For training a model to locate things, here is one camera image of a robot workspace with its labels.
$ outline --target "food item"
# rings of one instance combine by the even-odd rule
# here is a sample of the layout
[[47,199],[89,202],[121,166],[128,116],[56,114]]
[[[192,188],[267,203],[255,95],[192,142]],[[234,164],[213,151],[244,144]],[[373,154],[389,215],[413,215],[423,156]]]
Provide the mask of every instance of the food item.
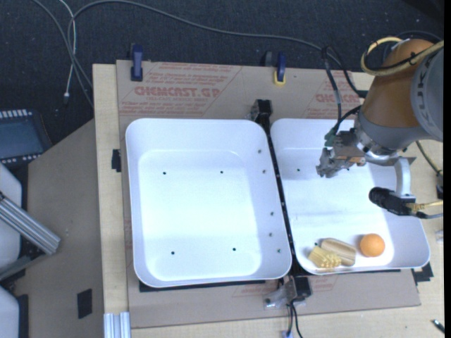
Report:
[[360,251],[364,256],[380,256],[385,250],[385,242],[378,234],[366,234],[360,241]]
[[319,246],[315,246],[311,250],[308,258],[318,268],[335,268],[341,264],[341,258],[336,253],[322,249]]
[[338,239],[327,238],[321,242],[321,248],[336,253],[341,258],[341,264],[348,267],[355,264],[357,250],[350,244]]

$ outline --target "orange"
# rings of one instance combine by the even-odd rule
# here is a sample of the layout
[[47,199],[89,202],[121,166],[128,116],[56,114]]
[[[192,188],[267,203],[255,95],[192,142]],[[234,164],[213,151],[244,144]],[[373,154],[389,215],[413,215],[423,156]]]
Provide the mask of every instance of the orange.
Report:
[[380,256],[385,250],[385,242],[378,234],[364,235],[360,241],[360,251],[364,256]]

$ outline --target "black backdrop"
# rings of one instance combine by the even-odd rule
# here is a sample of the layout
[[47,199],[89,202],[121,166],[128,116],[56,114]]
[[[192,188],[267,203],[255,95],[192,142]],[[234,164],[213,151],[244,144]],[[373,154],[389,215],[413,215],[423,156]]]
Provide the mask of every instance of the black backdrop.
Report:
[[[58,0],[39,0],[66,32],[69,13]],[[64,0],[75,12],[96,0]],[[373,40],[406,31],[443,38],[443,0],[131,0],[210,27],[284,35],[331,45],[349,70]],[[80,14],[77,57],[91,77],[93,63],[128,57],[132,43],[153,61],[259,65],[265,51],[284,51],[287,66],[323,68],[309,46],[277,39],[232,37],[190,27],[123,4]],[[31,0],[0,0],[0,110],[34,108],[53,143],[92,118],[75,79],[63,105],[70,59],[53,20]]]

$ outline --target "white tray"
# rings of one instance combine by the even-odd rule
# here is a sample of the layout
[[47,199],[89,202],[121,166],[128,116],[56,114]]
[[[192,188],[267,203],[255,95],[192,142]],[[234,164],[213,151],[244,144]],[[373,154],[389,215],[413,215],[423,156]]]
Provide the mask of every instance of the white tray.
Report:
[[[324,135],[334,124],[334,120],[280,119],[271,127],[299,264],[317,275],[425,265],[430,253],[420,219],[389,213],[368,198],[375,186],[395,189],[393,167],[367,163],[342,170],[332,178],[316,173]],[[353,122],[346,120],[340,129],[352,126]],[[386,248],[381,256],[367,258],[357,253],[352,267],[333,270],[318,269],[307,258],[324,238],[336,238],[358,248],[359,240],[367,233],[384,238]]]
[[268,280],[292,258],[263,129],[143,118],[125,133],[135,272],[151,287]]

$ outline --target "white cable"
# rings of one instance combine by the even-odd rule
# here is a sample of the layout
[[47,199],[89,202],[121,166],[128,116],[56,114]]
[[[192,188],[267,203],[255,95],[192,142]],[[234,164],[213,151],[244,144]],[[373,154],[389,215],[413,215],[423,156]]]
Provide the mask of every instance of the white cable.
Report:
[[[69,5],[64,0],[58,0],[58,1],[61,2],[66,7],[66,9],[69,11],[70,17],[73,18],[73,12],[70,9]],[[72,27],[73,27],[72,50],[73,50],[73,54],[75,55],[75,52],[77,50],[77,29],[75,26],[75,20],[72,20]],[[66,92],[64,93],[64,101],[67,101],[67,99],[69,99],[69,87],[70,87],[70,81],[72,80],[72,74],[73,74],[73,64],[70,65],[68,82],[66,85]]]

